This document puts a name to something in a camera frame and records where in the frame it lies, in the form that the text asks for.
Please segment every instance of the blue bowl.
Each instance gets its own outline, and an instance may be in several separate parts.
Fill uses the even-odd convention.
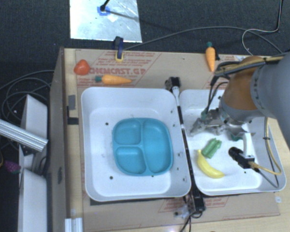
[[[117,167],[135,176],[163,174],[173,164],[173,149],[165,124],[152,118],[128,118],[113,129]]]

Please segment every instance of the blue tape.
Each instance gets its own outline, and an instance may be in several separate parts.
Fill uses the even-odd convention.
[[[104,11],[101,11],[100,6],[98,6],[97,7],[97,11],[98,11],[99,15],[101,15],[101,16],[106,16],[106,15],[110,15],[111,14],[110,13],[110,8],[107,7],[107,6],[105,7]]]

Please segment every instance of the toy carrot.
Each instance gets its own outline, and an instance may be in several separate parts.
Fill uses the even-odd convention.
[[[77,75],[87,75],[90,71],[90,66],[86,60],[81,59],[74,67],[74,72]]]
[[[216,51],[211,42],[207,42],[207,49],[205,51],[207,64],[209,66],[210,71],[214,71],[215,69],[215,59],[216,59]]]
[[[115,75],[103,75],[101,76],[96,76],[96,82],[102,81],[104,84],[107,85],[120,85],[120,84],[125,84],[125,83],[130,83],[132,80],[128,78],[124,78],[121,76],[115,76]]]

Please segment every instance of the toy banana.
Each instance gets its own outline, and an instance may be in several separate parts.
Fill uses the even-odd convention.
[[[202,170],[204,174],[207,176],[214,178],[214,179],[219,179],[224,176],[224,173],[213,168],[209,163],[207,162],[206,158],[202,155],[201,150],[198,149],[198,166]]]

